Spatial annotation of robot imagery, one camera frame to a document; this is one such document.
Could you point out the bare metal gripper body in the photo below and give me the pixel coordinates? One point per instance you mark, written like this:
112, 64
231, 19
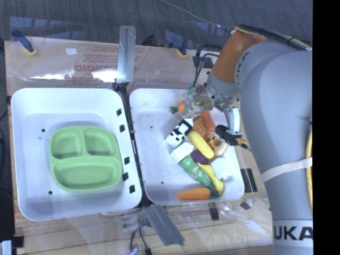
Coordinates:
205, 97

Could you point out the green divided plate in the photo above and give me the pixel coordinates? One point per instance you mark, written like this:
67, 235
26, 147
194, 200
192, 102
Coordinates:
85, 166

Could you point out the purple eggplant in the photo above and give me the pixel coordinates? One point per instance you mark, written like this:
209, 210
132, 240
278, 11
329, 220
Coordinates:
198, 157

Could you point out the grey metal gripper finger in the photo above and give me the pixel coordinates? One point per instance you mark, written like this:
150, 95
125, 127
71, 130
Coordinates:
189, 109
199, 108

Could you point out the brown waffle biscuit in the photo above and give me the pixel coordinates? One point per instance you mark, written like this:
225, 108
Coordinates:
199, 126

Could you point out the white plastic tray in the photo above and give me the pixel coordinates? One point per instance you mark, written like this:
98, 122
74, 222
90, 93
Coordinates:
34, 142
156, 147

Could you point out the pizza slice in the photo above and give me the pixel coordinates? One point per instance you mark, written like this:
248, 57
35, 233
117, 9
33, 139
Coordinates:
219, 145

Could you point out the white carton black print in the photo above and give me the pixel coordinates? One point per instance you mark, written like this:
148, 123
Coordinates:
176, 135

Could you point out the yellow corn cob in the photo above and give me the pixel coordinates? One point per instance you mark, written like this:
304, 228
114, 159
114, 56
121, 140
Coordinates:
201, 143

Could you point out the small orange carrot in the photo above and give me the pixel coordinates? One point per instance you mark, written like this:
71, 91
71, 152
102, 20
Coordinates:
181, 106

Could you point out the large orange carrot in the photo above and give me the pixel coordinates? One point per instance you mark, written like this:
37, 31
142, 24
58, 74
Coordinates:
195, 193

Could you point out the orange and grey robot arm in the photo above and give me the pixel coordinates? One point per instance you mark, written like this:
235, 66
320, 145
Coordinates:
276, 110

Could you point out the brown cardboard board red print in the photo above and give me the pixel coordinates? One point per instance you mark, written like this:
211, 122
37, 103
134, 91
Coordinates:
66, 60

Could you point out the yellow banana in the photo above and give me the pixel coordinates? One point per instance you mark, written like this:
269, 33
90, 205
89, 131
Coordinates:
212, 175

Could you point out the black cylinder on white bracket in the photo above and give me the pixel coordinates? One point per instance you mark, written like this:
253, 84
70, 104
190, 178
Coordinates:
229, 135

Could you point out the orange sausage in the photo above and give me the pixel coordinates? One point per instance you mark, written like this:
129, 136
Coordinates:
209, 121

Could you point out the green bottle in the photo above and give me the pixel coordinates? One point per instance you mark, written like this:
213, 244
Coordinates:
193, 170

